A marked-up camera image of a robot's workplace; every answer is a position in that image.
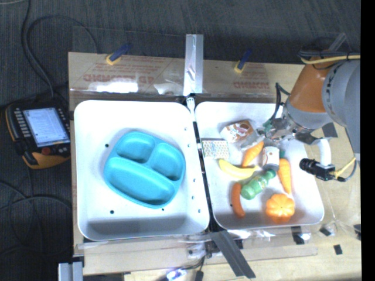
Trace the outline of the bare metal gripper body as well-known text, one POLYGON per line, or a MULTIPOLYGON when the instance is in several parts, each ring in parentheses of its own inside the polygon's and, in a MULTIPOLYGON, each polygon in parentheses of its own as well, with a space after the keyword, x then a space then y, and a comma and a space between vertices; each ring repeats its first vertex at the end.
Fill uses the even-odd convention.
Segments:
POLYGON ((292 139, 295 136, 294 125, 287 119, 269 119, 257 129, 258 133, 270 141, 292 139))

